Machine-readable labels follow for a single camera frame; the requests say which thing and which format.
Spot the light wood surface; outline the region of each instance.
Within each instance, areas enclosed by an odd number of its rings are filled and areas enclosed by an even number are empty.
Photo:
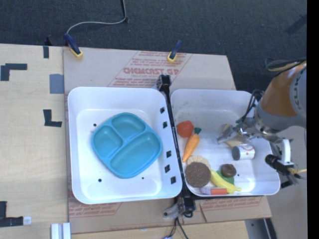
[[[50,225],[68,222],[64,95],[50,94],[49,75],[63,74],[62,47],[0,44],[0,65],[26,63],[0,81],[0,201],[7,217],[31,216],[32,224],[0,228],[0,238],[50,238]],[[62,127],[44,126],[43,110]],[[244,221],[183,226],[190,239],[247,239]],[[170,227],[72,235],[82,238],[167,236]],[[174,239],[183,238],[177,229]]]

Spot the toy banana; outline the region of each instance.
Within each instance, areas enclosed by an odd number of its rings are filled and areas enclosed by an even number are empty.
[[[241,191],[241,188],[237,188],[235,185],[225,181],[216,171],[210,170],[210,180],[217,187],[225,188],[228,194],[232,194],[235,191]]]

